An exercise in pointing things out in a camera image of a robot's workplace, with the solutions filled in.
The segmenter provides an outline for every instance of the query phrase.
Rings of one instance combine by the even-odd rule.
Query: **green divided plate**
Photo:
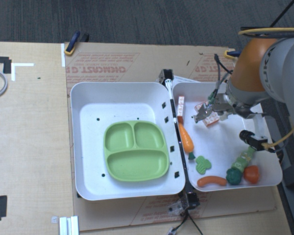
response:
[[[120,181],[145,181],[163,176],[169,154],[161,129],[148,121],[123,121],[104,133],[104,156],[108,171]]]

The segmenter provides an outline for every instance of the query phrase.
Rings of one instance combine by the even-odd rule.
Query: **cardboard sheet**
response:
[[[74,215],[79,216],[81,231],[112,227],[170,222],[167,208],[178,200],[176,195],[87,201],[76,192],[74,181],[74,144],[72,137],[70,91],[79,82],[153,82],[162,69],[199,82],[214,82],[218,68],[214,54],[229,69],[234,61],[223,57],[227,47],[149,46],[77,43],[72,56],[65,57],[70,121]],[[193,218],[268,211],[275,208],[270,187],[198,192],[200,205]]]

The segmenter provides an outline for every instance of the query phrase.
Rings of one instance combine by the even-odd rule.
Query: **white ring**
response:
[[[0,77],[4,80],[4,86],[0,90],[0,96],[6,91],[6,88],[8,87],[8,80],[6,79],[5,75],[0,71]]]

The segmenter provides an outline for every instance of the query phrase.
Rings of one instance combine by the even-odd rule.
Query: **red tomato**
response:
[[[256,184],[259,180],[259,168],[256,165],[247,166],[243,173],[244,179],[252,184]]]

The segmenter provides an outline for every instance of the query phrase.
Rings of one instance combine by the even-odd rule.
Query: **table surface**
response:
[[[7,195],[7,216],[0,235],[58,234],[53,216],[74,215],[66,70],[61,44],[0,42],[0,56],[16,67],[15,81],[0,96],[0,196]],[[195,220],[204,235],[291,234],[277,187],[276,209]],[[83,232],[98,235],[165,235],[180,222]],[[179,234],[196,235],[188,220]]]

